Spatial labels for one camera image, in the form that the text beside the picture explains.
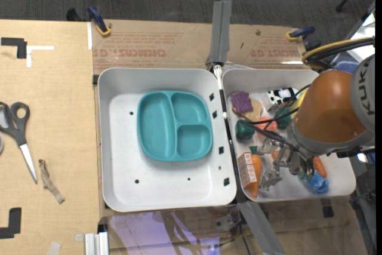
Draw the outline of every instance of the purple object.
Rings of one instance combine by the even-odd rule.
[[[253,110],[251,99],[249,98],[248,93],[240,91],[239,93],[232,94],[231,101],[237,113],[244,113],[249,110]]]

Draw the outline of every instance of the metal tool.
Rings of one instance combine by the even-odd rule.
[[[25,114],[23,117],[18,116],[17,111],[19,109],[24,109]],[[29,106],[22,102],[16,102],[9,107],[4,102],[0,102],[0,114],[1,113],[4,113],[4,118],[0,121],[0,131],[8,133],[16,140],[23,152],[32,179],[37,184],[35,166],[33,165],[32,156],[30,155],[28,144],[25,139],[25,126],[30,115]]]

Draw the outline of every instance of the yellow cable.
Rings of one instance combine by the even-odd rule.
[[[361,41],[363,39],[365,39],[365,38],[346,39],[345,41],[333,42],[331,44],[318,47],[318,48],[313,49],[312,51],[308,51],[306,54],[304,54],[301,58],[301,61],[304,62],[308,57],[310,57],[310,56],[312,56],[312,55],[314,55],[314,54],[316,54],[322,50],[326,50],[326,49],[331,48],[331,47],[341,46],[341,45],[344,45],[348,42],[358,42],[358,41]]]

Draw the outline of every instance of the toy carrot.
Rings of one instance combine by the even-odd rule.
[[[313,157],[313,168],[323,177],[326,178],[327,173],[319,156]]]
[[[252,162],[253,162],[253,166],[255,168],[255,173],[256,173],[256,183],[254,183],[252,186],[251,186],[251,191],[252,191],[252,195],[256,198],[257,197],[257,191],[258,191],[258,186],[260,184],[260,175],[261,175],[261,158],[256,155],[256,154],[252,154]]]

